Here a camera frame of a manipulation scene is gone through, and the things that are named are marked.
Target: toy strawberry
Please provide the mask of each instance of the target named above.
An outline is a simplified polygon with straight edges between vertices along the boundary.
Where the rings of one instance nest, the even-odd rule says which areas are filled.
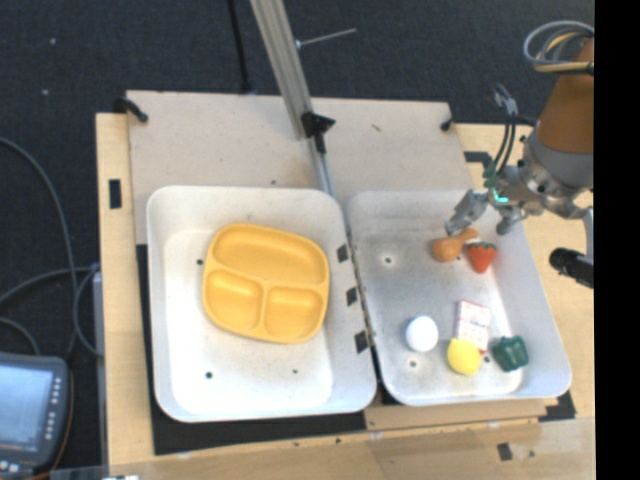
[[[474,242],[467,245],[467,256],[471,260],[473,270],[482,274],[496,257],[496,246],[489,242]]]

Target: yellow lemon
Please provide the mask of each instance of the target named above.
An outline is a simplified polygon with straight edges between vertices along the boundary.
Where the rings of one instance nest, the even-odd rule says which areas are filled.
[[[470,341],[453,338],[447,348],[447,361],[453,371],[474,375],[480,367],[480,350]]]

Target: orange plate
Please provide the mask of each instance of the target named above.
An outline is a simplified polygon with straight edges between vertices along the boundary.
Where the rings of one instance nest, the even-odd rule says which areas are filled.
[[[213,237],[202,300],[227,331],[277,343],[300,343],[322,326],[329,263],[306,237],[256,224],[225,226]]]

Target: white ball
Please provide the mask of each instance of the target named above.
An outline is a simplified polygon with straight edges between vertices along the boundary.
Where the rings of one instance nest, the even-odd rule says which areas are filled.
[[[417,316],[407,325],[407,345],[416,352],[428,352],[438,343],[438,326],[433,318]]]

